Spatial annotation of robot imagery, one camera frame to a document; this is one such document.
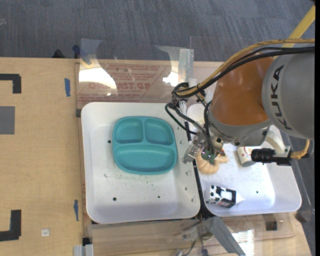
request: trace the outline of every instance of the teal plate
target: teal plate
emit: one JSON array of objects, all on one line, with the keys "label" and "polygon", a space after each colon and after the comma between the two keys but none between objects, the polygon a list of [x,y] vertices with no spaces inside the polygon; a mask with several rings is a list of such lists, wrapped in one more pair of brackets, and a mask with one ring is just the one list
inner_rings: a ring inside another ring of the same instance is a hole
[{"label": "teal plate", "polygon": [[167,122],[155,117],[118,120],[112,132],[112,150],[116,165],[131,174],[164,174],[177,162],[174,132]]}]

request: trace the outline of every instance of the gray square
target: gray square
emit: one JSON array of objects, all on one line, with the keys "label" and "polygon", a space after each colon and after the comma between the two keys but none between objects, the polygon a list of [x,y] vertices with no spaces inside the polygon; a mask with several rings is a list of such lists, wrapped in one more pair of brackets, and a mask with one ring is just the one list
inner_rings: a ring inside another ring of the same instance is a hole
[{"label": "gray square", "polygon": [[15,107],[0,106],[0,135],[15,134]]}]

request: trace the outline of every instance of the yellow pole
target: yellow pole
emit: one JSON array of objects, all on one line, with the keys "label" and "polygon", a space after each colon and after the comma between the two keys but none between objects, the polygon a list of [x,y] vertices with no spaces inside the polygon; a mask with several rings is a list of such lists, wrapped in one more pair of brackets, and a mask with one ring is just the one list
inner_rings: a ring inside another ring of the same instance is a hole
[{"label": "yellow pole", "polygon": [[[312,5],[310,10],[306,13],[303,19],[300,21],[298,26],[292,31],[288,38],[300,38],[309,26],[314,22],[316,19],[316,5]],[[292,47],[294,43],[284,43],[282,47]]]}]

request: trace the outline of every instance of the blue object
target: blue object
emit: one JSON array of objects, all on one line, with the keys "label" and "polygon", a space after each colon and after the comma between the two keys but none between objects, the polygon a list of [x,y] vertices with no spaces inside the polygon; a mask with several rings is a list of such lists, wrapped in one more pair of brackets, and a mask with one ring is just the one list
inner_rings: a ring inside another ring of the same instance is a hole
[{"label": "blue object", "polygon": [[174,132],[167,122],[155,117],[118,120],[112,132],[112,150],[117,166],[131,174],[164,174],[177,162]]}]

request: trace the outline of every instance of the green object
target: green object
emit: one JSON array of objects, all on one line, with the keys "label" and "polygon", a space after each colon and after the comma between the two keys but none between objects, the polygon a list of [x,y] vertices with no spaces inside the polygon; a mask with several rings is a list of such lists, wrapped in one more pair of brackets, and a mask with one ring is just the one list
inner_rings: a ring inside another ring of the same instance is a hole
[{"label": "green object", "polygon": [[155,117],[118,120],[112,132],[112,150],[116,165],[132,174],[164,174],[177,162],[174,132],[167,122]]}]

